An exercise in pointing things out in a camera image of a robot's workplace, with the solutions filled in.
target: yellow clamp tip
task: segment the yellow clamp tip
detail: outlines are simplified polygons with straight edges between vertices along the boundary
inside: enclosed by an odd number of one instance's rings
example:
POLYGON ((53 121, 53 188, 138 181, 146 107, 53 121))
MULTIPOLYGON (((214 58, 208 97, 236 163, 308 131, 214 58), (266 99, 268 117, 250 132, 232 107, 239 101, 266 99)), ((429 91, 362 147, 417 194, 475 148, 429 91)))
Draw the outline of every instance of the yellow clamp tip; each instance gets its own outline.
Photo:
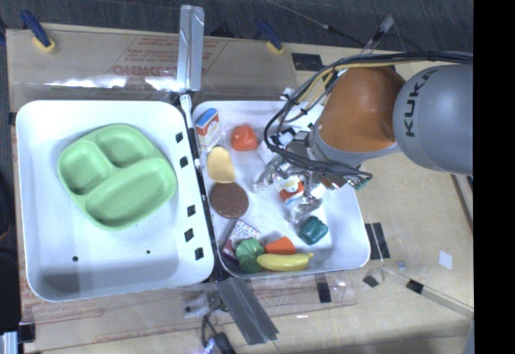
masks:
POLYGON ((270 41, 266 42, 266 46, 275 54, 281 55, 284 52, 284 48, 277 49, 270 41))
POLYGON ((56 41, 52 38, 48 38, 50 40, 50 45, 45 47, 35 36, 32 37, 32 42, 35 43, 36 47, 38 47, 43 52, 52 52, 56 47, 56 41))

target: orange toy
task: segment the orange toy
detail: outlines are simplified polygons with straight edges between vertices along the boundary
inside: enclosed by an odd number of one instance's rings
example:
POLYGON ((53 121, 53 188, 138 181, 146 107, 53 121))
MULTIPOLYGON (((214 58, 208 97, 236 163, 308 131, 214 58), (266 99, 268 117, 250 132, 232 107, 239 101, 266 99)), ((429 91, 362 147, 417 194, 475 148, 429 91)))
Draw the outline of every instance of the orange toy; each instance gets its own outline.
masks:
POLYGON ((258 148, 258 137, 248 125, 237 126, 231 134, 231 147, 236 151, 251 151, 258 148))
POLYGON ((291 242, 290 238, 283 237, 279 238, 274 242, 270 242, 268 245, 265 245, 265 253, 267 254, 276 254, 276 255, 294 255, 297 253, 293 242, 291 242))

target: white tray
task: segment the white tray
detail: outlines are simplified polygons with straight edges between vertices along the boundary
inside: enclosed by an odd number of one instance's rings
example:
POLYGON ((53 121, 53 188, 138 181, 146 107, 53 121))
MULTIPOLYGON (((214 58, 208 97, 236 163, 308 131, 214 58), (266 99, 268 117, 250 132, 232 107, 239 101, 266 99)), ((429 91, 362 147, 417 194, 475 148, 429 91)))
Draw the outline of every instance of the white tray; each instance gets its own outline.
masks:
POLYGON ((175 107, 150 101, 34 101, 19 110, 16 130, 27 280, 40 298, 64 301, 173 288, 202 282, 212 272, 187 131, 175 107), (106 231, 64 190, 57 159, 79 137, 116 122, 138 127, 163 152, 178 189, 136 225, 106 231), (186 241, 190 229, 193 236, 186 241))
MULTIPOLYGON (((329 233, 314 245, 307 245, 298 236, 295 227, 285 216, 289 212, 282 203, 277 189, 271 185, 264 192, 252 193, 252 184, 262 173, 265 163, 256 151, 239 152, 230 146, 230 134, 235 126, 249 124, 256 131, 258 141, 263 139, 266 123, 284 105, 281 101, 209 101, 198 105, 193 112, 196 121, 207 109, 218 110, 223 141, 219 144, 229 151, 238 183, 249 196, 249 209, 241 217, 245 223, 261 232, 258 240, 267 241, 282 236, 289 237, 298 252, 311 251, 314 257, 307 270, 297 273, 272 273, 262 271, 245 274, 229 259, 223 257, 225 269, 235 277, 279 277, 292 274, 317 274, 330 271, 354 270, 363 266, 370 257, 370 243, 354 189, 348 184, 340 190, 330 191, 323 196, 322 207, 312 213, 329 227, 329 233)), ((205 168, 207 155, 201 154, 204 169, 204 183, 209 193, 214 182, 205 168)), ((212 210, 213 225, 219 249, 222 249, 236 222, 228 220, 212 210)))

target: yellow banana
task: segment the yellow banana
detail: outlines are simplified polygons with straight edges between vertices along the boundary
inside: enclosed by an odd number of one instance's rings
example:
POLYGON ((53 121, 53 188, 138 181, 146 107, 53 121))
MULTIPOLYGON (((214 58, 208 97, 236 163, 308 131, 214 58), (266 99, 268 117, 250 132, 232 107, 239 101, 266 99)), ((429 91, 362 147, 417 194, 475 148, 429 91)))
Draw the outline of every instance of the yellow banana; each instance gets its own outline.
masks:
POLYGON ((293 255, 263 254, 257 257, 257 263, 272 271, 305 270, 313 253, 298 253, 293 255))

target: brown cookie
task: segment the brown cookie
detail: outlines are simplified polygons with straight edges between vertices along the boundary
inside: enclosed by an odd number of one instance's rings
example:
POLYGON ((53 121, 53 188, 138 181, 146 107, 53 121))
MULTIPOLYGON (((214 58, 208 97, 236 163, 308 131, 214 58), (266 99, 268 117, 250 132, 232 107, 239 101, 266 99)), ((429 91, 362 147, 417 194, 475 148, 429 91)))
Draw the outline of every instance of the brown cookie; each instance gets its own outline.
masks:
POLYGON ((216 183, 209 201, 218 214, 229 219, 241 217, 249 208, 249 197, 237 183, 216 183))

